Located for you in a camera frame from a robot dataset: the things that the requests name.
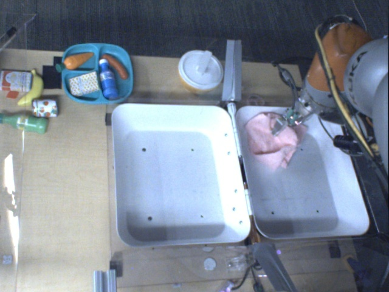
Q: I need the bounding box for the orange carrot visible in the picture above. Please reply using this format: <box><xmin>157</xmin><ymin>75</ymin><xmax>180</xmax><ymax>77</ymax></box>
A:
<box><xmin>55</xmin><ymin>52</ymin><xmax>95</xmax><ymax>72</ymax></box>

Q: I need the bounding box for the black cylinder on white bracket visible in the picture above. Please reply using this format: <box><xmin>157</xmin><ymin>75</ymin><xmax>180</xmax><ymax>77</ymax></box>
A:
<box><xmin>333</xmin><ymin>134</ymin><xmax>363</xmax><ymax>156</ymax></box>

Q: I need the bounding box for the yellow patterned carton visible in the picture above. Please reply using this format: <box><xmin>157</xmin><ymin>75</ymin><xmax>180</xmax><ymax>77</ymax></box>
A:
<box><xmin>67</xmin><ymin>71</ymin><xmax>102</xmax><ymax>98</ymax></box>

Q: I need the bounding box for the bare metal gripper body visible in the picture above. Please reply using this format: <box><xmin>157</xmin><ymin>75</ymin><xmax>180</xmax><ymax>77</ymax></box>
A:
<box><xmin>283</xmin><ymin>97</ymin><xmax>317</xmax><ymax>128</ymax></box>

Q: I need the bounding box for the white plastic tray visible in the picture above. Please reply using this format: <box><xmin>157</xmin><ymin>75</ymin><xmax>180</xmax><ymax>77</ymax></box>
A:
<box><xmin>235</xmin><ymin>105</ymin><xmax>371</xmax><ymax>241</ymax></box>
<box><xmin>111</xmin><ymin>103</ymin><xmax>252</xmax><ymax>248</ymax></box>

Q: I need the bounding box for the brown sausage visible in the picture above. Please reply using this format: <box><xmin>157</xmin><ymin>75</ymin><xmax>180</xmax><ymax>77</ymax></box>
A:
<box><xmin>102</xmin><ymin>53</ymin><xmax>129</xmax><ymax>80</ymax></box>

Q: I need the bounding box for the clear plastic bottle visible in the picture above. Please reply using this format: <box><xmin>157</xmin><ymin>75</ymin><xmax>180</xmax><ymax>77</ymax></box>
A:
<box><xmin>226</xmin><ymin>252</ymin><xmax>256</xmax><ymax>272</ymax></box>

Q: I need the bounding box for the green bottle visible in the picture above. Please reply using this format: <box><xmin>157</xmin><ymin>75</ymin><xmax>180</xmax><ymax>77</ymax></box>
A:
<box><xmin>0</xmin><ymin>113</ymin><xmax>49</xmax><ymax>134</ymax></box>

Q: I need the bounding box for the white can with orange print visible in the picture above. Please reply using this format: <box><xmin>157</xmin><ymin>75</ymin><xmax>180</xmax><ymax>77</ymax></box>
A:
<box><xmin>31</xmin><ymin>98</ymin><xmax>59</xmax><ymax>119</ymax></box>

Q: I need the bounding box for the white lidded yellow cup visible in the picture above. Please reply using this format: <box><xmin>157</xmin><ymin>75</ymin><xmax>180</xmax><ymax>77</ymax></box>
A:
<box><xmin>177</xmin><ymin>49</ymin><xmax>225</xmax><ymax>95</ymax></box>

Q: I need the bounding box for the blue bottle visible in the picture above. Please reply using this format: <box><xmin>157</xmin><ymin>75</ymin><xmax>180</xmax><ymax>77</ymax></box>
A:
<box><xmin>98</xmin><ymin>58</ymin><xmax>120</xmax><ymax>100</ymax></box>

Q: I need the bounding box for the pink cloth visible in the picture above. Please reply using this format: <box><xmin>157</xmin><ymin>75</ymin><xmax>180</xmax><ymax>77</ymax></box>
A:
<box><xmin>244</xmin><ymin>111</ymin><xmax>309</xmax><ymax>172</ymax></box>

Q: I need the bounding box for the white and orange carton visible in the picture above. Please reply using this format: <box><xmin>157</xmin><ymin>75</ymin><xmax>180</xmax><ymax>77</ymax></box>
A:
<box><xmin>0</xmin><ymin>69</ymin><xmax>34</xmax><ymax>92</ymax></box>

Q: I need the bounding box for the yellow banana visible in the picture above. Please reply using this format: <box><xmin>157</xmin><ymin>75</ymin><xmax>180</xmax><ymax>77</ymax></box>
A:
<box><xmin>17</xmin><ymin>69</ymin><xmax>44</xmax><ymax>107</ymax></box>

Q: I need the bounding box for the blue divided plate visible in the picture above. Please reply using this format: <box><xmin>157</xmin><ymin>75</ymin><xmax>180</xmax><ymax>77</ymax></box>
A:
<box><xmin>60</xmin><ymin>43</ymin><xmax>134</xmax><ymax>105</ymax></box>

